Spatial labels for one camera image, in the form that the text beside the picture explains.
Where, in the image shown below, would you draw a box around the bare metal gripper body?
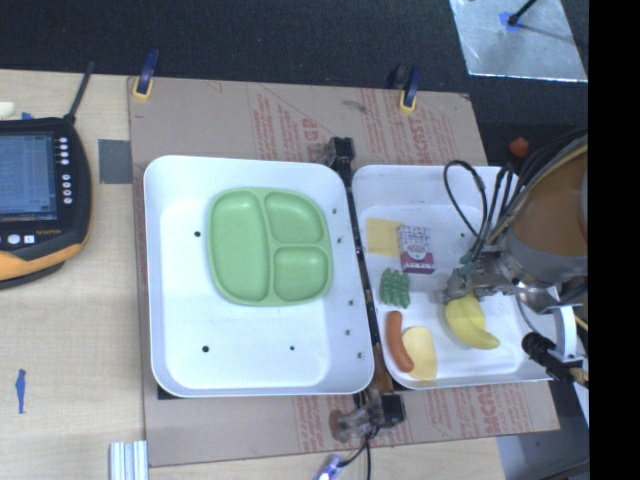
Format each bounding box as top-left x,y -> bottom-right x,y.
468,250 -> 557,315

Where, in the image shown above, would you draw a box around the yellow banana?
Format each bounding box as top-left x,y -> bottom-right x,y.
443,291 -> 502,351

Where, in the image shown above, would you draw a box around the small white and red carton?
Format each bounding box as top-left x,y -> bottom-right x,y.
395,224 -> 437,276

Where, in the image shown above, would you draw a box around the green grapes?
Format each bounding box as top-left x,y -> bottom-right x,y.
378,267 -> 413,311

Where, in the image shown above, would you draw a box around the yellow potato chip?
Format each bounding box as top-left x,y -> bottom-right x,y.
401,325 -> 440,382

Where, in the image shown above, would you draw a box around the orange sausage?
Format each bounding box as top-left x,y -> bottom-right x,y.
384,309 -> 416,374

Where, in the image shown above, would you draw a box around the yellow cheese slice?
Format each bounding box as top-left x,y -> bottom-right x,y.
365,217 -> 405,259

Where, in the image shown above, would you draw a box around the white plastic tray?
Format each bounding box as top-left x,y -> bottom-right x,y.
143,154 -> 376,399
351,163 -> 567,391

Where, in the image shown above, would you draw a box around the thin black and white rod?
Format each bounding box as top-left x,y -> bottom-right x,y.
342,165 -> 389,394

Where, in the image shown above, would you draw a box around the green divided plate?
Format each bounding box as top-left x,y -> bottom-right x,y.
205,186 -> 335,307

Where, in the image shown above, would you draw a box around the brown cardboard board, red print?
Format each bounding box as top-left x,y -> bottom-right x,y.
127,75 -> 562,469

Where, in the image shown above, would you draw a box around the black cylinder on white bracket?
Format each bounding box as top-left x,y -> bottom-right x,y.
521,305 -> 589,385

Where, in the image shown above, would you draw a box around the black block with thin wires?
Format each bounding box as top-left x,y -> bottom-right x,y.
323,136 -> 358,168
329,391 -> 407,443

